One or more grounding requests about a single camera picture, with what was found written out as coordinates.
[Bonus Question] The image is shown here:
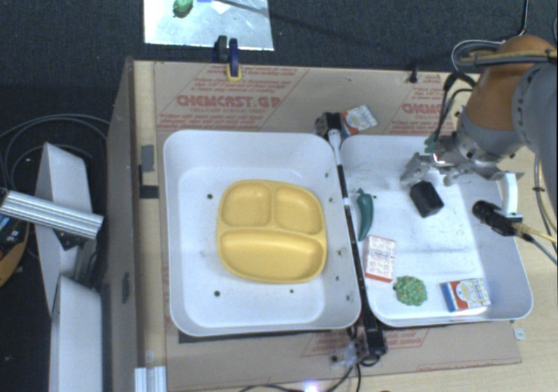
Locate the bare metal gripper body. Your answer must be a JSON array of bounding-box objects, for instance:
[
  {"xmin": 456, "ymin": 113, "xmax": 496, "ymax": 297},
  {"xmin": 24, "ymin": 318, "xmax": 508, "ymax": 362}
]
[{"xmin": 429, "ymin": 136, "xmax": 503, "ymax": 185}]

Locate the black cube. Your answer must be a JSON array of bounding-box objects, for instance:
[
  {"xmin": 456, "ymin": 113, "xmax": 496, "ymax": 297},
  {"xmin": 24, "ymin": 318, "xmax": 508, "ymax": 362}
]
[{"xmin": 409, "ymin": 180, "xmax": 446, "ymax": 219}]

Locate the green chili pepper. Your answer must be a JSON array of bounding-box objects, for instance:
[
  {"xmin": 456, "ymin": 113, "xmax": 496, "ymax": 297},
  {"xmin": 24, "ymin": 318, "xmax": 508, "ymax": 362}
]
[{"xmin": 354, "ymin": 187, "xmax": 376, "ymax": 242}]

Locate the white plastic tray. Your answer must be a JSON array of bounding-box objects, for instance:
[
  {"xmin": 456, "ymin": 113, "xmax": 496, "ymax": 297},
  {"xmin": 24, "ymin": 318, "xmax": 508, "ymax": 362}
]
[
  {"xmin": 339, "ymin": 133, "xmax": 534, "ymax": 328},
  {"xmin": 162, "ymin": 129, "xmax": 363, "ymax": 337}
]

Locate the blue red white carton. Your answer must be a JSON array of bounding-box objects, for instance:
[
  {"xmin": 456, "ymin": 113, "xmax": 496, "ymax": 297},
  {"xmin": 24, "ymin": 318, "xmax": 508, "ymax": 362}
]
[
  {"xmin": 439, "ymin": 277, "xmax": 492, "ymax": 314},
  {"xmin": 340, "ymin": 104, "xmax": 378, "ymax": 138}
]

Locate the thin black and white rod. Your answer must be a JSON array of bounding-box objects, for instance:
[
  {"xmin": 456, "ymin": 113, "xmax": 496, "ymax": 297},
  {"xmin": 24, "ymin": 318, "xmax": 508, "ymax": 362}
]
[{"xmin": 329, "ymin": 112, "xmax": 377, "ymax": 339}]

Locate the red and white carton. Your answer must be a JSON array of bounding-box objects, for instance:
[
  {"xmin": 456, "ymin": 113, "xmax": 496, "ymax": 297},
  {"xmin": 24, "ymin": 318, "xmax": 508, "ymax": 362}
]
[{"xmin": 363, "ymin": 234, "xmax": 398, "ymax": 282}]

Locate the yellow divided plate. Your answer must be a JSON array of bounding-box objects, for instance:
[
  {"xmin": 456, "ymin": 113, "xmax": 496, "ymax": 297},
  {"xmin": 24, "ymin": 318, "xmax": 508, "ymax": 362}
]
[{"xmin": 215, "ymin": 179, "xmax": 329, "ymax": 285}]

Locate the brown cardboard board red print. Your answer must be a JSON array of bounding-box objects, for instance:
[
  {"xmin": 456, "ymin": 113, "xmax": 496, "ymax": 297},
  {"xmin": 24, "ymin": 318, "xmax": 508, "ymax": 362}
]
[{"xmin": 152, "ymin": 60, "xmax": 522, "ymax": 388}]

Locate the black cylinder on white bracket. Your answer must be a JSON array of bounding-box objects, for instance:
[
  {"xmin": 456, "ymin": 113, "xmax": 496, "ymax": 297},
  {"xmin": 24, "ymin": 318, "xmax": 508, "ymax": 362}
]
[{"xmin": 472, "ymin": 171, "xmax": 525, "ymax": 238}]

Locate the black block with thin wires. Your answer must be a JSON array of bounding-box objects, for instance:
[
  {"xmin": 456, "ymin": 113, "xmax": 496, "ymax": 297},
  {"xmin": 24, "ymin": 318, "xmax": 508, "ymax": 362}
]
[
  {"xmin": 315, "ymin": 111, "xmax": 344, "ymax": 137},
  {"xmin": 330, "ymin": 325, "xmax": 388, "ymax": 368}
]

